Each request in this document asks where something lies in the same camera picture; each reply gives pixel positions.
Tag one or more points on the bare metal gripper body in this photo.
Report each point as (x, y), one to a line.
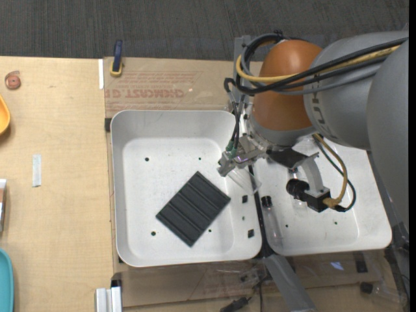
(247, 152)

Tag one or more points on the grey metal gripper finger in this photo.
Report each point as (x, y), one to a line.
(225, 167)

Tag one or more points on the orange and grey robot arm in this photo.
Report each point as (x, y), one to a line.
(341, 109)

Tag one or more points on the black ribbed rectangular panel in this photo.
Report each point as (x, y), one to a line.
(193, 208)

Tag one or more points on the white plastic tray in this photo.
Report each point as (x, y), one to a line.
(325, 232)
(169, 187)

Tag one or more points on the clear plastic bottle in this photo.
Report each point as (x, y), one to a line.
(272, 221)
(386, 292)

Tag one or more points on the brown cardboard board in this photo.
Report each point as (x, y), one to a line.
(156, 83)

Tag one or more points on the orange plate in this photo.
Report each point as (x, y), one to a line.
(3, 115)

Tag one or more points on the teal plate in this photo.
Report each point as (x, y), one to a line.
(5, 281)

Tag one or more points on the black cylinder on white bracket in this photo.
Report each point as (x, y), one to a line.
(308, 195)

